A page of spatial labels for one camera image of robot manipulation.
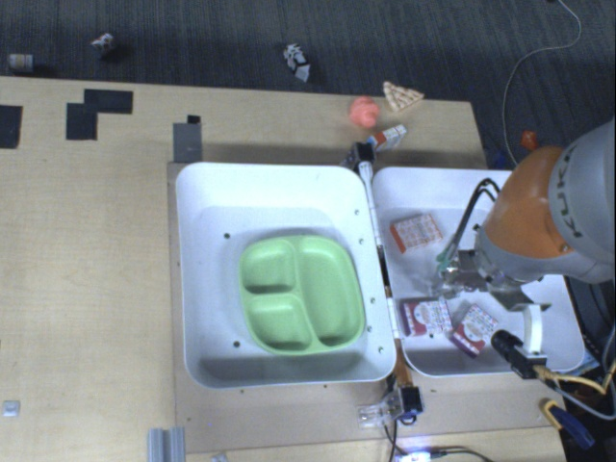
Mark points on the black cylinder on white bracket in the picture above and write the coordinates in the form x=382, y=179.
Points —
x=517, y=351

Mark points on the green divided plate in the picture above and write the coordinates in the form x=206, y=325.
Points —
x=327, y=287

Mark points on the thin black and white rod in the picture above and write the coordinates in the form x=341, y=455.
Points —
x=370, y=195

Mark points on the red and white carton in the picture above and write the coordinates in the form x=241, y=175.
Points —
x=389, y=137

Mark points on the toy pizza slice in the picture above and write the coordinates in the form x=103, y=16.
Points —
x=399, y=96

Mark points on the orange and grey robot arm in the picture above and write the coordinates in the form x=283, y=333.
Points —
x=539, y=210

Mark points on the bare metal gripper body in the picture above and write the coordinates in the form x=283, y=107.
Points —
x=469, y=274

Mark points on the pink toy food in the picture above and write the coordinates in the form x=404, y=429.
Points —
x=364, y=111

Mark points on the white plastic tray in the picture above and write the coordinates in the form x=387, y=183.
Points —
x=212, y=282
x=423, y=190

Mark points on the maroon and white carton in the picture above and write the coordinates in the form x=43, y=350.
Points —
x=426, y=316
x=474, y=330

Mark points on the black and white carton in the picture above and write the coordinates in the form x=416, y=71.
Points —
x=297, y=63

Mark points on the orange and white carton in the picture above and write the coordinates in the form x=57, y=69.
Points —
x=416, y=233

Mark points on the small orange packet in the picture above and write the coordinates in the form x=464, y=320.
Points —
x=529, y=139

